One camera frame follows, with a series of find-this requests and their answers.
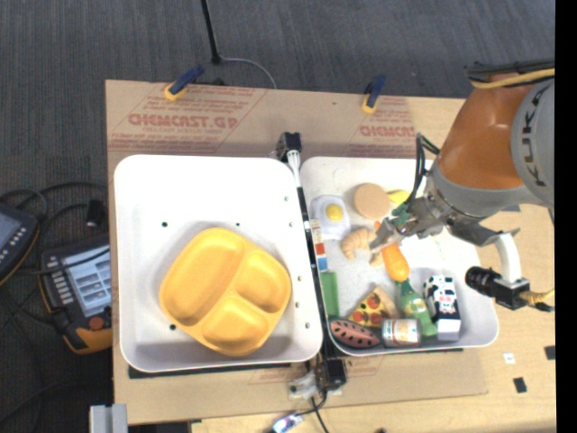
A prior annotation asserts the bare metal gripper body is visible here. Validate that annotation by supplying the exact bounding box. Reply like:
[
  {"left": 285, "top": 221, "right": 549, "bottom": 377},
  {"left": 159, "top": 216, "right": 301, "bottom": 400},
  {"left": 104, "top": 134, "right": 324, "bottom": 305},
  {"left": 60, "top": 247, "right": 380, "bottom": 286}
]
[{"left": 389, "top": 195, "right": 457, "bottom": 240}]

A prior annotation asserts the orange carrot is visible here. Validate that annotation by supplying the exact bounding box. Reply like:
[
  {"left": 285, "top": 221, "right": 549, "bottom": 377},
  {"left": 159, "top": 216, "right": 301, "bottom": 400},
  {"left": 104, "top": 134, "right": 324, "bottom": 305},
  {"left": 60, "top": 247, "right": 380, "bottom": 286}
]
[{"left": 373, "top": 221, "right": 411, "bottom": 283}]

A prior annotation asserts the tan croissant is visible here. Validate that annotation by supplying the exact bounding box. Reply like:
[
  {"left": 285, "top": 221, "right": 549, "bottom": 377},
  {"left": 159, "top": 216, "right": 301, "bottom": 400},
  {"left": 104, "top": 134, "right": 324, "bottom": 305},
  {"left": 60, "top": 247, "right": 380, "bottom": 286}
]
[{"left": 340, "top": 226, "right": 385, "bottom": 268}]

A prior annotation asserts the round tan biscuit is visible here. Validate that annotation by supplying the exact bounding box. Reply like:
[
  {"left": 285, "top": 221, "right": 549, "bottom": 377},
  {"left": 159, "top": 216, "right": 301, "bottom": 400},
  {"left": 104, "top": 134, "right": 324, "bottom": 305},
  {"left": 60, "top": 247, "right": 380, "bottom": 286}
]
[{"left": 353, "top": 182, "right": 391, "bottom": 221}]

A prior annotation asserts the white and yellow fried egg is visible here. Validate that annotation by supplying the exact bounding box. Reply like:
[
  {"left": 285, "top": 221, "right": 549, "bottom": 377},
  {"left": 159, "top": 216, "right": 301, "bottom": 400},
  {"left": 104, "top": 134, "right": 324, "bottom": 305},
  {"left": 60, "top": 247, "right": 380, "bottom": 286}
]
[{"left": 310, "top": 194, "right": 352, "bottom": 242}]

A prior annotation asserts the white red and blue box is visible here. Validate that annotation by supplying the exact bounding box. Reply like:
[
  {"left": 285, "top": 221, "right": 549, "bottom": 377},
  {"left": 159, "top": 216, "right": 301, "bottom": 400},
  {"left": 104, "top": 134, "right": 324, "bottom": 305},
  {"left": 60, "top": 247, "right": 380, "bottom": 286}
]
[{"left": 307, "top": 217, "right": 330, "bottom": 272}]

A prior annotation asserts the green bottle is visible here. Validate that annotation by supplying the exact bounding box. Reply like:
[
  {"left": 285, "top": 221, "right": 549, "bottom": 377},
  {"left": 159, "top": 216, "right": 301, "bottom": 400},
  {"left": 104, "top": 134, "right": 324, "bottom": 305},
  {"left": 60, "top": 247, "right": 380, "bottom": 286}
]
[{"left": 396, "top": 279, "right": 439, "bottom": 338}]

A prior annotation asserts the pizza slice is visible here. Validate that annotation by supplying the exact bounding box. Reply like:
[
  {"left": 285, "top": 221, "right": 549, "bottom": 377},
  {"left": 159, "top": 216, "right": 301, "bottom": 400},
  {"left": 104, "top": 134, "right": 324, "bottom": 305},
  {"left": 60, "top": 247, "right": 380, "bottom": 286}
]
[{"left": 346, "top": 285, "right": 400, "bottom": 329}]

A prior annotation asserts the black and white cow carton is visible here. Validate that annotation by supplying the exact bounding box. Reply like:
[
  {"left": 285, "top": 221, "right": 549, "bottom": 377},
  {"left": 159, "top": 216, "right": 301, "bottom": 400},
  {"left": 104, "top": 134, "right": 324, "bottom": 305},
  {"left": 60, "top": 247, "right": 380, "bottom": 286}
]
[{"left": 422, "top": 274, "right": 463, "bottom": 343}]

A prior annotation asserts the green rectangular carton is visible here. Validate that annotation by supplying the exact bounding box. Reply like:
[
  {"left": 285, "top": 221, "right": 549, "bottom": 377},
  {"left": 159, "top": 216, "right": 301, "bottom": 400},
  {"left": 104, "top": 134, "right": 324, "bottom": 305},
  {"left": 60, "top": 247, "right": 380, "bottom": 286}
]
[{"left": 319, "top": 270, "right": 341, "bottom": 318}]

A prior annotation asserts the thin black and white rod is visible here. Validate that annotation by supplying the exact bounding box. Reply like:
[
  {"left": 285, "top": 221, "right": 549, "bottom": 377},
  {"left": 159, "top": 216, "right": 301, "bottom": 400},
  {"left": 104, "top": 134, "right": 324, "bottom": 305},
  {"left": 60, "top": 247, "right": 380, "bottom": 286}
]
[{"left": 288, "top": 150, "right": 333, "bottom": 360}]

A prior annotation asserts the small silver can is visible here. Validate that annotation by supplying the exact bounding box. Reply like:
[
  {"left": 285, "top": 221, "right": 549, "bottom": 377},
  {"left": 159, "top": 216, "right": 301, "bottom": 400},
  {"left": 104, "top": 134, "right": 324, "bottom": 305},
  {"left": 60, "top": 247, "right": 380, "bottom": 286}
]
[{"left": 380, "top": 318, "right": 423, "bottom": 348}]

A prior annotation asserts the white plastic tray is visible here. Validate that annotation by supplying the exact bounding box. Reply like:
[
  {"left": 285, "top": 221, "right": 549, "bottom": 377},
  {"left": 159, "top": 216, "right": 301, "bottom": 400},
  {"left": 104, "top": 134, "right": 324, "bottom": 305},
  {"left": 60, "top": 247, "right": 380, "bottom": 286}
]
[
  {"left": 113, "top": 153, "right": 325, "bottom": 373},
  {"left": 298, "top": 155, "right": 500, "bottom": 357}
]

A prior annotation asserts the pink watermelon slice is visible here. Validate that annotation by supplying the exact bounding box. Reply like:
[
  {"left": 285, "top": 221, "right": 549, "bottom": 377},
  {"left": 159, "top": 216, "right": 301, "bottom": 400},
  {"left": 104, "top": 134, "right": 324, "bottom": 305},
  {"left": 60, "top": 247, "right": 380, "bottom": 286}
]
[{"left": 329, "top": 318, "right": 382, "bottom": 349}]

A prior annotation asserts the brown cardboard board, red print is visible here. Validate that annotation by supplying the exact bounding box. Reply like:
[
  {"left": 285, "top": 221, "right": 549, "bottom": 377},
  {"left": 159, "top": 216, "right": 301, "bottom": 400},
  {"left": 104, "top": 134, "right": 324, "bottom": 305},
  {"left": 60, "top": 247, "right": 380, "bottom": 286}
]
[{"left": 104, "top": 78, "right": 490, "bottom": 426}]

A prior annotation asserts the yellow divided plate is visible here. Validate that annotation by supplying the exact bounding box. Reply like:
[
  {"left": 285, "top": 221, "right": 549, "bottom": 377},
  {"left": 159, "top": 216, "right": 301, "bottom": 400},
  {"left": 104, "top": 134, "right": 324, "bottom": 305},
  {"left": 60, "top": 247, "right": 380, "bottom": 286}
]
[{"left": 158, "top": 226, "right": 293, "bottom": 357}]

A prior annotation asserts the black cylinder on white bracket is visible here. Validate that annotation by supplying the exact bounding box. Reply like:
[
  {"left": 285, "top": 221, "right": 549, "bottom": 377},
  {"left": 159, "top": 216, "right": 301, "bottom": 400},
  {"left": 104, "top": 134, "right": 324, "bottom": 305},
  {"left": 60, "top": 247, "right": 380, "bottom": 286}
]
[{"left": 464, "top": 231, "right": 532, "bottom": 310}]

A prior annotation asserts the black block with thin wires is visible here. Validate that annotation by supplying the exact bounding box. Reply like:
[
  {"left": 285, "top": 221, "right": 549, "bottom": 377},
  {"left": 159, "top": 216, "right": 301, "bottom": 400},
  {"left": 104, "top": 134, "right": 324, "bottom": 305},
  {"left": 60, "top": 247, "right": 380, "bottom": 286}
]
[
  {"left": 276, "top": 131, "right": 303, "bottom": 162},
  {"left": 315, "top": 357, "right": 348, "bottom": 390}
]

